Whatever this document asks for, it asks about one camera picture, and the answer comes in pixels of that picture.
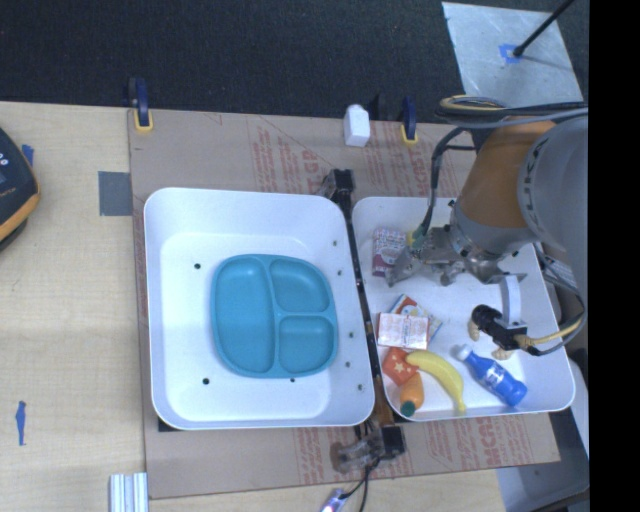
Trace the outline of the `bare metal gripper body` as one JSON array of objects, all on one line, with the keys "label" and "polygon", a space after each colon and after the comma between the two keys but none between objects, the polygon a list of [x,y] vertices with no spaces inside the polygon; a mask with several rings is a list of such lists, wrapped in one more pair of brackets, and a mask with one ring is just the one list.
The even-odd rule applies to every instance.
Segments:
[{"label": "bare metal gripper body", "polygon": [[483,284],[494,284],[505,275],[499,266],[504,256],[471,241],[456,224],[432,227],[428,231],[416,229],[409,240],[409,248],[422,264],[439,274],[439,264],[461,261],[465,264],[465,273]]}]

